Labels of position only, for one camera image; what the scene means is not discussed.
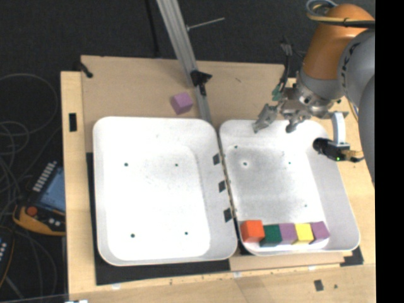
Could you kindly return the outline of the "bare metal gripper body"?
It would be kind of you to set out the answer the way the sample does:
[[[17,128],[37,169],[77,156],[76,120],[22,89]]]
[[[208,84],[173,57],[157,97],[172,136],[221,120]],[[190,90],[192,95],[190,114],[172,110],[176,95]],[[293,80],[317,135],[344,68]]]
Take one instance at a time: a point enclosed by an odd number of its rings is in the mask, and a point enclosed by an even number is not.
[[[277,111],[288,120],[330,119],[330,111],[334,103],[340,99],[340,92],[325,89],[320,93],[313,92],[304,85],[284,88],[277,105]]]

